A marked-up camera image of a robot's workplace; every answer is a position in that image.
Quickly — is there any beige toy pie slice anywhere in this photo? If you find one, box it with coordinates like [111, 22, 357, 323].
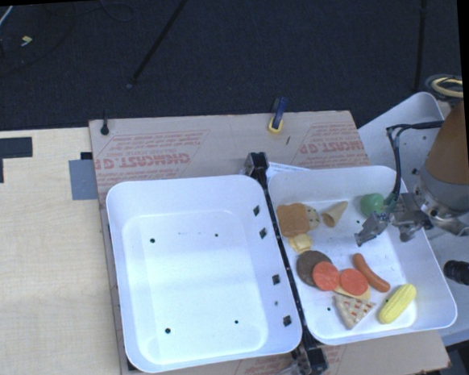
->
[333, 290, 379, 332]

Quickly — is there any beige toy cookie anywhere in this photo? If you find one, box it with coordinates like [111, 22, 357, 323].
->
[303, 204, 322, 231]

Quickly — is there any green toy pepper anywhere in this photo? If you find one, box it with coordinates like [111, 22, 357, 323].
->
[358, 191, 387, 219]

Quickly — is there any black cylinder on white bracket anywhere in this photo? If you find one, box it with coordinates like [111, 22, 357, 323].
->
[442, 258, 469, 293]

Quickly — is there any tan toy ice cream cone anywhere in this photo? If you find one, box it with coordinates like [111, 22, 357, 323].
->
[320, 200, 351, 229]

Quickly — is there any thin black rod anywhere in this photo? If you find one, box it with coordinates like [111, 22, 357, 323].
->
[255, 165, 315, 357]

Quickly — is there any brown toy waffle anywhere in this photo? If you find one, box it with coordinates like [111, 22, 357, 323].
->
[276, 201, 312, 239]

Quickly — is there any brown cardboard board, red print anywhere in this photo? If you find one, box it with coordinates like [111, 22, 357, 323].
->
[88, 93, 453, 375]

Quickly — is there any orange toy sausage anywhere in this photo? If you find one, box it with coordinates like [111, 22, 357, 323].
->
[351, 250, 392, 296]

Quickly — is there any white paper sheet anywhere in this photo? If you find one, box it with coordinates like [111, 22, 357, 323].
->
[265, 158, 312, 177]

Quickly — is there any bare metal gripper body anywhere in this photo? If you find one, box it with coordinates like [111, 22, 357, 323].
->
[386, 187, 469, 243]

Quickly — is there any yellow toy corn cob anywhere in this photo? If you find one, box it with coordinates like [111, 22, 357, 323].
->
[375, 281, 421, 326]

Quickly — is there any brown toy burger patty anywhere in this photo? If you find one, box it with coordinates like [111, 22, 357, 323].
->
[294, 248, 335, 290]

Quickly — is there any yellow toy cheese slice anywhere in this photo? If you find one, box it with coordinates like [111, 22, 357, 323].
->
[332, 282, 372, 303]

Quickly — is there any orange toy tomato slice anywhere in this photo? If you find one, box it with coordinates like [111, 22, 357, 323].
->
[310, 260, 342, 293]
[338, 266, 371, 300]

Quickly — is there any black block with thin wires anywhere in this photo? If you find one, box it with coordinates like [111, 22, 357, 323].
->
[289, 343, 330, 375]
[242, 151, 270, 179]

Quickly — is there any white plastic tray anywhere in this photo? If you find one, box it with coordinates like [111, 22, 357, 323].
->
[103, 168, 306, 375]
[266, 159, 460, 351]

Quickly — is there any yellow toy butter piece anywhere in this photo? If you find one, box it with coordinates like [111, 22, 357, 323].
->
[288, 232, 315, 256]

